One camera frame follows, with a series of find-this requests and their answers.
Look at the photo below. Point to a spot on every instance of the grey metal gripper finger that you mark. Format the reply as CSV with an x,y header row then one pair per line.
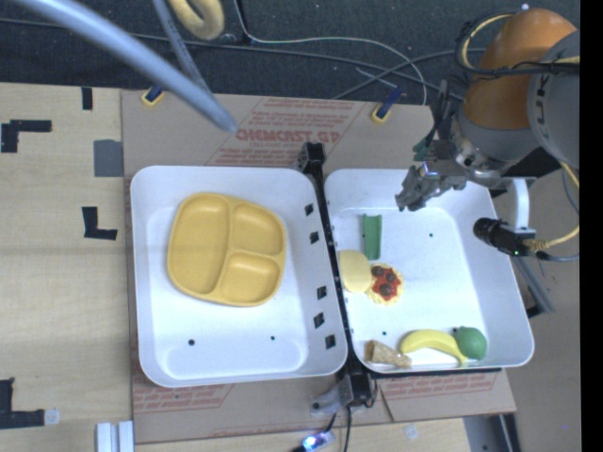
x,y
408,192
431,190

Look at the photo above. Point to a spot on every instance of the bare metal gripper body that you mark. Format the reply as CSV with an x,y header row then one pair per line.
x,y
452,170

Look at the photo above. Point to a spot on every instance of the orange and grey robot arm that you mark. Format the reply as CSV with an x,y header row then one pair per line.
x,y
509,87

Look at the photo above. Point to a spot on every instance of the white plastic tray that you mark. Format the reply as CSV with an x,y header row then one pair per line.
x,y
235,346
433,271

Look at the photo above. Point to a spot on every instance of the round red-topped pizza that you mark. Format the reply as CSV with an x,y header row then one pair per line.
x,y
387,286

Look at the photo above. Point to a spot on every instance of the thin black rod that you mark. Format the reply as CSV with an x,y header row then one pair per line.
x,y
335,257

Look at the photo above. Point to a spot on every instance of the yellow banana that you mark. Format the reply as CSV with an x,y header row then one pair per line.
x,y
431,342

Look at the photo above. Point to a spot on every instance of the green lime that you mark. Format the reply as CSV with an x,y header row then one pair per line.
x,y
472,343

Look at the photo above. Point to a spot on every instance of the yellow divided plate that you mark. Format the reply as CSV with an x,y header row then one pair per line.
x,y
207,247

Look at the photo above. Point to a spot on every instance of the brown cardboard board red print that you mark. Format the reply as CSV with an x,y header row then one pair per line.
x,y
188,130

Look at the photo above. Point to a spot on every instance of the black cylinder on white bracket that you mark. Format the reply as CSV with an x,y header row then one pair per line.
x,y
499,234

